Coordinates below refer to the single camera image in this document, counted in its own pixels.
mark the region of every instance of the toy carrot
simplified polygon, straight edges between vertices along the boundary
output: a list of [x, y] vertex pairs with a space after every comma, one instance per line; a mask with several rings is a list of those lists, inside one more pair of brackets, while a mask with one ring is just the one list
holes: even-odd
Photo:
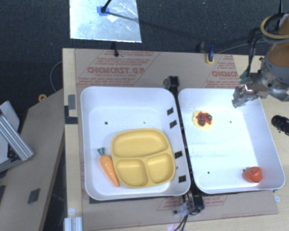
[[108, 175], [109, 179], [112, 181], [112, 183], [114, 183], [116, 187], [119, 187], [120, 184], [115, 172], [115, 167], [112, 162], [112, 159], [110, 156], [104, 154], [104, 150], [105, 150], [104, 147], [97, 150], [101, 155], [100, 164], [105, 173]]

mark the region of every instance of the silver square panel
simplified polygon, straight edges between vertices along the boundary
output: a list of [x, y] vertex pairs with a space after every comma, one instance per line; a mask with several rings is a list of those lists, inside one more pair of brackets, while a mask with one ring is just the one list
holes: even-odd
[[140, 42], [136, 0], [70, 0], [71, 39]]

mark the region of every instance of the robotic arm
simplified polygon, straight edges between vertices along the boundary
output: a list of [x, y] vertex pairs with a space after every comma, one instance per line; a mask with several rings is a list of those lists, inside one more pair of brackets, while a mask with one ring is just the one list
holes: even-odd
[[[268, 32], [269, 24], [281, 19], [282, 25], [276, 34]], [[282, 102], [289, 102], [289, 14], [275, 14], [267, 17], [260, 28], [263, 39], [272, 44], [269, 52], [262, 59], [261, 68], [257, 73], [250, 73], [251, 55], [250, 52], [249, 66], [240, 76], [243, 86], [236, 87], [232, 100], [235, 108], [244, 105], [247, 101], [259, 97], [266, 98], [271, 95]], [[281, 116], [274, 116], [272, 124], [279, 130], [289, 135], [289, 119]]]

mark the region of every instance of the toy tomato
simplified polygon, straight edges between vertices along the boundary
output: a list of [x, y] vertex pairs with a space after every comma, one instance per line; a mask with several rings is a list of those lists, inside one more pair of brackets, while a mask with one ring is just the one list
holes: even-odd
[[263, 178], [261, 168], [249, 167], [245, 171], [244, 177], [247, 181], [259, 183]]

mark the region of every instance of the orange ring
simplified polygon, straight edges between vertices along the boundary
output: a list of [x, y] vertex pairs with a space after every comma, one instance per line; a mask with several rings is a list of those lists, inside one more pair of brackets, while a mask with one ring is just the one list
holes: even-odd
[[45, 98], [47, 98], [47, 96], [45, 94], [41, 94], [39, 97], [38, 97], [38, 101], [41, 102], [43, 101]]

